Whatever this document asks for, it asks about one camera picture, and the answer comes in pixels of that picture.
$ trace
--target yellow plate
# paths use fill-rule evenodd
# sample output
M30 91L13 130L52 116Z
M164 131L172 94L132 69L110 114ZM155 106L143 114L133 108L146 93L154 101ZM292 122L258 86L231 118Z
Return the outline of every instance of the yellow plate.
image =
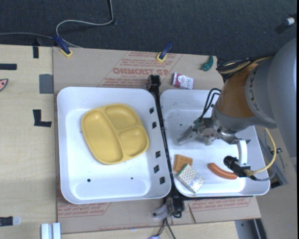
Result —
M144 153L148 134L135 111L112 104L86 112L81 128L93 156L101 163L117 164Z

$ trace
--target toy sausage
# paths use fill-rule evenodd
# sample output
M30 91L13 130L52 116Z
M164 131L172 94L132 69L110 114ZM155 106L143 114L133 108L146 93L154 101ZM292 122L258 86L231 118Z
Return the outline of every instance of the toy sausage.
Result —
M208 164L208 168L216 175L225 178L225 179L229 179L229 180L235 180L237 178L237 175L232 173L232 172L227 172L223 169L221 169L218 165L216 165L215 163L209 163Z

